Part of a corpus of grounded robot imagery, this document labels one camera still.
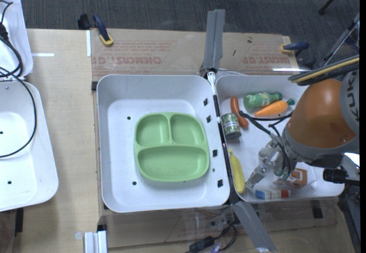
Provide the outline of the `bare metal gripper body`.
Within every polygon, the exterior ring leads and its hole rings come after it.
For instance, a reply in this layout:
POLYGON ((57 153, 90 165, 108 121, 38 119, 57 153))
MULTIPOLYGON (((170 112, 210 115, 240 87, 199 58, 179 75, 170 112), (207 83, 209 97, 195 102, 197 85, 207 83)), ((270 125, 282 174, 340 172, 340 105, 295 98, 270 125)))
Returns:
POLYGON ((278 135, 270 134, 270 141, 259 151, 258 157, 261 172, 289 172, 289 160, 278 135))

